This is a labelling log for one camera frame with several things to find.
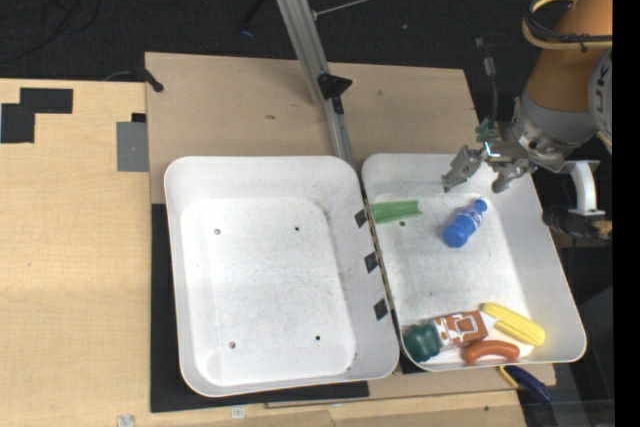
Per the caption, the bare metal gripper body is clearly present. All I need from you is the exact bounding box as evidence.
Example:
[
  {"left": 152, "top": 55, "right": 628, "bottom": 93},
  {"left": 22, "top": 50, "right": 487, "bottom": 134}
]
[{"left": 478, "top": 113, "right": 571, "bottom": 175}]

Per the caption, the blue plastic bottle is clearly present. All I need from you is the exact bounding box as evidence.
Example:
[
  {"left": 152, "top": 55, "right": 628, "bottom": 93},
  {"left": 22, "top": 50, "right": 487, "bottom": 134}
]
[{"left": 441, "top": 197, "right": 489, "bottom": 250}]

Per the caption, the green celery stick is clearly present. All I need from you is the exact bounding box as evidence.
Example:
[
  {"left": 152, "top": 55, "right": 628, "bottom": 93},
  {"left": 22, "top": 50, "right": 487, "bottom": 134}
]
[{"left": 370, "top": 199, "right": 424, "bottom": 225}]

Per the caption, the white plastic tray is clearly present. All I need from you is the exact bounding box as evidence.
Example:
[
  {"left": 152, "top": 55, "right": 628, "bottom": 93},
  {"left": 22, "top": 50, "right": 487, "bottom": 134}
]
[
  {"left": 360, "top": 152, "right": 588, "bottom": 373},
  {"left": 163, "top": 154, "right": 402, "bottom": 399}
]

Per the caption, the yellow corn cob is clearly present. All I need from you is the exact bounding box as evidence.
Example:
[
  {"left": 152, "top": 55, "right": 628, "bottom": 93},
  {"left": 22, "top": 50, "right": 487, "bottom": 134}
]
[{"left": 479, "top": 301, "right": 547, "bottom": 348}]

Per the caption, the brown and white carton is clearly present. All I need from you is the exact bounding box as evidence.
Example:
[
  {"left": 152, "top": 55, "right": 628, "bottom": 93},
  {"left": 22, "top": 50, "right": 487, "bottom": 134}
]
[{"left": 431, "top": 309, "right": 489, "bottom": 351}]

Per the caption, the red sausage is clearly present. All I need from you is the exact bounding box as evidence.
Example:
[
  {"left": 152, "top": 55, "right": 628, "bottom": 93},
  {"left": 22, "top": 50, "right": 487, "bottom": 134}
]
[{"left": 460, "top": 339, "right": 522, "bottom": 365}]

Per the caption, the green bell pepper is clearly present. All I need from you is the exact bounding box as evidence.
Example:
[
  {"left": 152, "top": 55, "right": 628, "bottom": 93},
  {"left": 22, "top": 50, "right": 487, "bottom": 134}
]
[{"left": 402, "top": 323, "right": 443, "bottom": 364}]

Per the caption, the brown cardboard board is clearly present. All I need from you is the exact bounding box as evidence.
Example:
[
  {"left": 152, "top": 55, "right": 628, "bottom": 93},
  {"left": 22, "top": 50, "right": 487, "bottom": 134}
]
[{"left": 144, "top": 51, "right": 558, "bottom": 410}]

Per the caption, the black cylinder on white bracket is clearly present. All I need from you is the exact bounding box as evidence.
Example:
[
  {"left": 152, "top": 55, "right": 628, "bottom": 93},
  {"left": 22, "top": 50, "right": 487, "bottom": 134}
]
[{"left": 541, "top": 158, "right": 609, "bottom": 241}]

